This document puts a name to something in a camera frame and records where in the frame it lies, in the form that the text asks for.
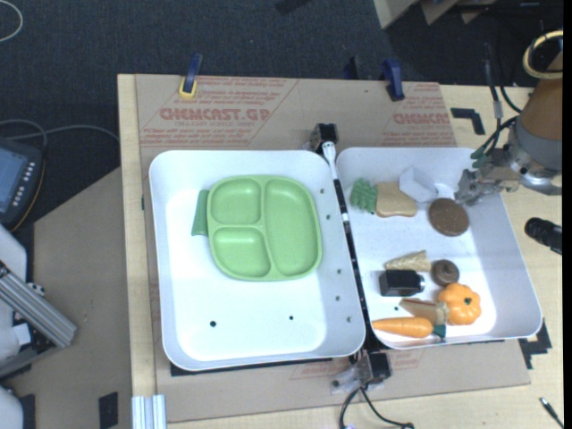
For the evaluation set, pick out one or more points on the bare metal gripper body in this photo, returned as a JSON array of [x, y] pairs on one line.
[[500, 174]]

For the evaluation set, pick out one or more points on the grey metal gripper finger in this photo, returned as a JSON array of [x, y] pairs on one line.
[[476, 195], [465, 183]]

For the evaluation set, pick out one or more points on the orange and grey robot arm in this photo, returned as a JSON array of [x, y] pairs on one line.
[[543, 105]]

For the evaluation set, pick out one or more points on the round brown biscuit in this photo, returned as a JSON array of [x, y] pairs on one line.
[[448, 217]]

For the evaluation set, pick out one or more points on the white plastic tray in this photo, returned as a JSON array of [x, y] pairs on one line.
[[250, 315], [491, 248]]

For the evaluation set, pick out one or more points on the tan toy bread slice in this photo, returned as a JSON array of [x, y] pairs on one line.
[[394, 203]]

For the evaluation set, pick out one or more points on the brown toy doughnut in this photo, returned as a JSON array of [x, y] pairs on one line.
[[445, 273]]

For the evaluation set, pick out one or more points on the beige toy pizza slice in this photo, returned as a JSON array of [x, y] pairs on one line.
[[411, 262]]

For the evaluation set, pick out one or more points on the green toy lettuce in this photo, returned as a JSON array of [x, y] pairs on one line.
[[363, 194]]

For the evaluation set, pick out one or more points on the orange toy pumpkin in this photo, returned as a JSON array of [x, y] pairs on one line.
[[460, 304]]

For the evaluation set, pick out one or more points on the black small bottle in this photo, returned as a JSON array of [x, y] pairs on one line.
[[400, 283]]

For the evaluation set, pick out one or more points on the thin black and white rod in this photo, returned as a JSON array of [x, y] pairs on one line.
[[345, 215]]

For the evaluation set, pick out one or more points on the tan toy sandwich wedge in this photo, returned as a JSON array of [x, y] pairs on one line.
[[422, 308]]

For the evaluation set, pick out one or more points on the orange toy carrot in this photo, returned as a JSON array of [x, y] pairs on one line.
[[402, 326]]

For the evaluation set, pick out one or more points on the green divided plate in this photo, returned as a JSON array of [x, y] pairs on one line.
[[286, 221]]

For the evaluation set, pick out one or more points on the brown cardboard board red print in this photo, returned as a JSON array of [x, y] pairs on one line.
[[277, 119]]

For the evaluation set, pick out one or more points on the black pen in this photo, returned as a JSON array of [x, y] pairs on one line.
[[550, 411]]

